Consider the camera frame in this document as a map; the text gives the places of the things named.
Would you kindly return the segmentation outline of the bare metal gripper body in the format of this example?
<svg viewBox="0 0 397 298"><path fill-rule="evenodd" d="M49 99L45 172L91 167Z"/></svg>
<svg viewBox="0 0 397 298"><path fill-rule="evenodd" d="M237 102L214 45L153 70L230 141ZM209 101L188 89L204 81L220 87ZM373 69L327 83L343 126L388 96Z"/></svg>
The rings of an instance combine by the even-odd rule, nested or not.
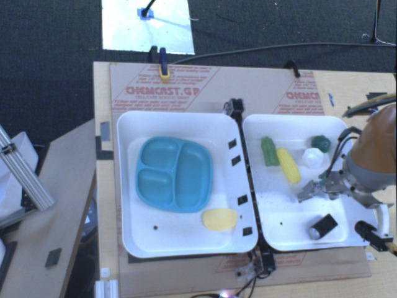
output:
<svg viewBox="0 0 397 298"><path fill-rule="evenodd" d="M330 199L338 198L340 195L352 197L355 200L372 197L371 189L366 188L353 175L343 170L331 171L323 183L323 192Z"/></svg>

